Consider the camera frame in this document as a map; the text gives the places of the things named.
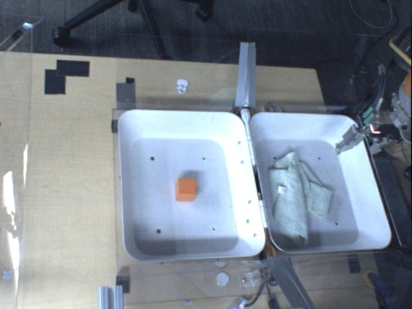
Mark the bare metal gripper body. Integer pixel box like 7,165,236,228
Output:
364,101,412,145

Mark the white plastic tray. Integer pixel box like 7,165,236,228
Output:
117,109,267,263
249,111,393,255

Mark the pale green cloth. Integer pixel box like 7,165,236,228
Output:
267,151,333,247

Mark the orange cube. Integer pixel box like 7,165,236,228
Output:
175,177,198,202

